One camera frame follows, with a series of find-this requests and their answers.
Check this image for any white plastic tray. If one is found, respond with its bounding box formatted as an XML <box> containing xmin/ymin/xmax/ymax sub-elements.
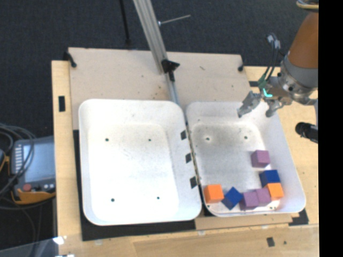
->
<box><xmin>78</xmin><ymin>98</ymin><xmax>203</xmax><ymax>226</ymax></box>
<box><xmin>184</xmin><ymin>101</ymin><xmax>307</xmax><ymax>218</ymax></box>

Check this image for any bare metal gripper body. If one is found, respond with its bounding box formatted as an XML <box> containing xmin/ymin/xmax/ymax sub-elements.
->
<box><xmin>263</xmin><ymin>74</ymin><xmax>319</xmax><ymax>106</ymax></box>

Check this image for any blue cube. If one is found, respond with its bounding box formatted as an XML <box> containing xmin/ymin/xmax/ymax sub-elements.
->
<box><xmin>259</xmin><ymin>169</ymin><xmax>281</xmax><ymax>187</ymax></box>
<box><xmin>221</xmin><ymin>186</ymin><xmax>244</xmax><ymax>211</ymax></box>

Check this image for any purple cube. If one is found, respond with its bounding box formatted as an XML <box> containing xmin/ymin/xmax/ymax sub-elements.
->
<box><xmin>255</xmin><ymin>187</ymin><xmax>272</xmax><ymax>206</ymax></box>
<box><xmin>250</xmin><ymin>149</ymin><xmax>271</xmax><ymax>169</ymax></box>
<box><xmin>238</xmin><ymin>191</ymin><xmax>260</xmax><ymax>211</ymax></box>

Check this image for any pale flat board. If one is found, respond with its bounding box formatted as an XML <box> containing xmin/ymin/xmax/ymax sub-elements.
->
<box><xmin>67</xmin><ymin>47</ymin><xmax>294</xmax><ymax>230</ymax></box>

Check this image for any orange cube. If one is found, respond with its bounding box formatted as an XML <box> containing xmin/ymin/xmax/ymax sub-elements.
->
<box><xmin>203</xmin><ymin>184</ymin><xmax>225</xmax><ymax>204</ymax></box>
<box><xmin>265</xmin><ymin>183</ymin><xmax>285</xmax><ymax>201</ymax></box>

